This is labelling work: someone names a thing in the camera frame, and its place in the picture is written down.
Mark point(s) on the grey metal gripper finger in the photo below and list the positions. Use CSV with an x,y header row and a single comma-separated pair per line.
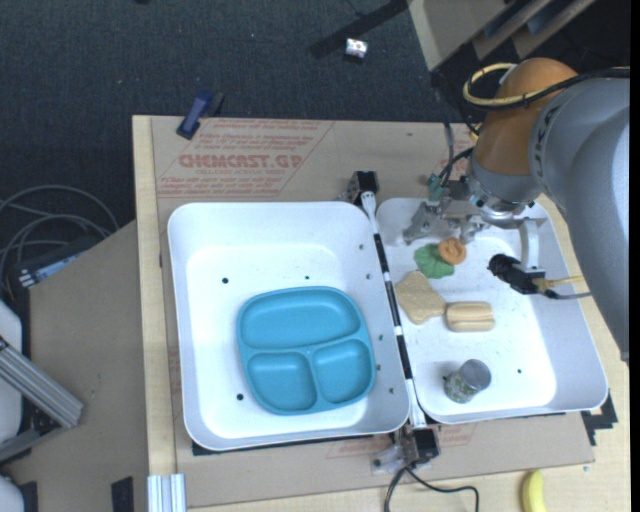
x,y
422,225
472,232

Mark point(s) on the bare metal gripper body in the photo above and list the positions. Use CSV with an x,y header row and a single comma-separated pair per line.
x,y
457,200

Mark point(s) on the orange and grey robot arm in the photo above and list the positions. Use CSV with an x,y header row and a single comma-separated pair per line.
x,y
580,150

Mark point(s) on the orange toy pretzel biscuit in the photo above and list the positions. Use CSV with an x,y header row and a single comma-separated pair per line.
x,y
452,251

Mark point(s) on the green toy lettuce leaf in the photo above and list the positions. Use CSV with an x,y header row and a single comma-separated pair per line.
x,y
431,262

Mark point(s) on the beige toy bread slice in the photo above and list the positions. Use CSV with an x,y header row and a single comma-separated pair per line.
x,y
419,297

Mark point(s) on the thin black and white rod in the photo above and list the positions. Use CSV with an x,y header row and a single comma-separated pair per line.
x,y
392,300

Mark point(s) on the beige toy bread bun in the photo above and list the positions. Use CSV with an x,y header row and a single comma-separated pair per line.
x,y
470,316

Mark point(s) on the white plastic tray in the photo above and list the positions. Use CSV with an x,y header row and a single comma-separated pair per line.
x,y
210,240
500,350

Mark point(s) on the brown cardboard board red print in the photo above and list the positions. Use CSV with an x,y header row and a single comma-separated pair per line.
x,y
300,150

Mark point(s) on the blue divided plate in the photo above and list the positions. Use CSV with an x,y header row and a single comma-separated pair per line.
x,y
300,320

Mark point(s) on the small white patterned cube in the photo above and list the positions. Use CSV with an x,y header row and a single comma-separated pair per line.
x,y
356,47

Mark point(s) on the yellow banana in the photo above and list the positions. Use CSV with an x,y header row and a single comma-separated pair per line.
x,y
534,492

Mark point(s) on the black cylinder on white bracket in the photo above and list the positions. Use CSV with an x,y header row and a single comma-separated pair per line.
x,y
515,272

